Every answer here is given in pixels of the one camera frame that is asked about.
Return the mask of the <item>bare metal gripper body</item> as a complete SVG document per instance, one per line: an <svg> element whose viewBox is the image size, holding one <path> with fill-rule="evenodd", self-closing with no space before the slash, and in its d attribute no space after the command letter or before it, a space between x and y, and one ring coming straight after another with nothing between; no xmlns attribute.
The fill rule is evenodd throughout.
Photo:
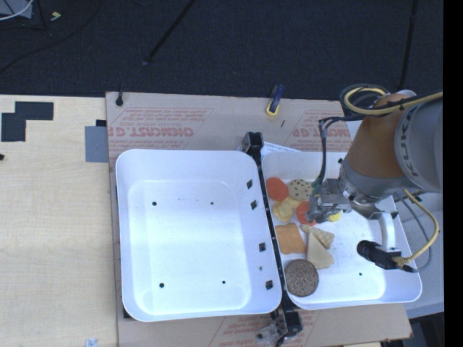
<svg viewBox="0 0 463 347"><path fill-rule="evenodd" d="M338 179L326 179L321 185L316 201L323 213L348 213L352 210Z"/></svg>

